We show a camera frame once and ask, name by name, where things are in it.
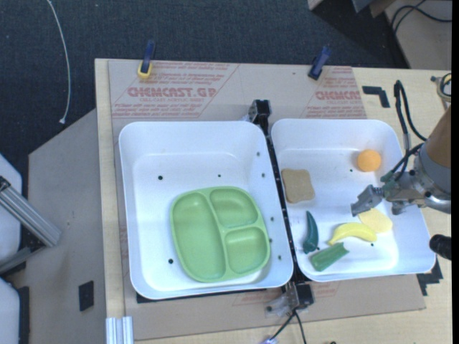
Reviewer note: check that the black cylinder on white bracket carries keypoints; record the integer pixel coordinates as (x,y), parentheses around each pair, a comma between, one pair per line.
(442,246)

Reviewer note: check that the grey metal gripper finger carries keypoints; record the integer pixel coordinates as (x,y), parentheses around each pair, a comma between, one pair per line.
(365,200)
(398,208)

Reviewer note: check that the thin black rod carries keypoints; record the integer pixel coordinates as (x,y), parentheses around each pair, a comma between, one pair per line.
(283,206)

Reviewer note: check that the dark green pepper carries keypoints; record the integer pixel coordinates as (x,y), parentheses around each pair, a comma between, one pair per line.
(311,233)

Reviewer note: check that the green divided plate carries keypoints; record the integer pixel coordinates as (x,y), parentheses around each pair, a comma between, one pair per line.
(195,235)

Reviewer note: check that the white plastic tray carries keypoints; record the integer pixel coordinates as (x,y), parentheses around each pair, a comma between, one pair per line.
(201,156)
(333,138)

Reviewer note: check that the tan bread slice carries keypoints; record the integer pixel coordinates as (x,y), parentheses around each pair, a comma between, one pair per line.
(297,185)

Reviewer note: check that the pale yellow flat slice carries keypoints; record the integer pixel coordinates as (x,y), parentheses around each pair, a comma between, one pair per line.
(378,222)

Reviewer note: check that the orange ball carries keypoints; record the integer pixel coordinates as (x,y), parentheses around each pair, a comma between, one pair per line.
(369,160)

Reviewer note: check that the light green vegetable stalk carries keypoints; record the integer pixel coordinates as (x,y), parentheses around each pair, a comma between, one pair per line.
(328,257)

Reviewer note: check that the brown cardboard board, red print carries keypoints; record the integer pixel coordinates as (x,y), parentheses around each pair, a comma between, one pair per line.
(222,84)

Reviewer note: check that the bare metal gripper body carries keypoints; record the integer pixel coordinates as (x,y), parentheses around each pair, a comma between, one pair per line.
(412,191)

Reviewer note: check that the yellow banana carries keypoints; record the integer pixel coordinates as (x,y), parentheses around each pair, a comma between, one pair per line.
(353,230)

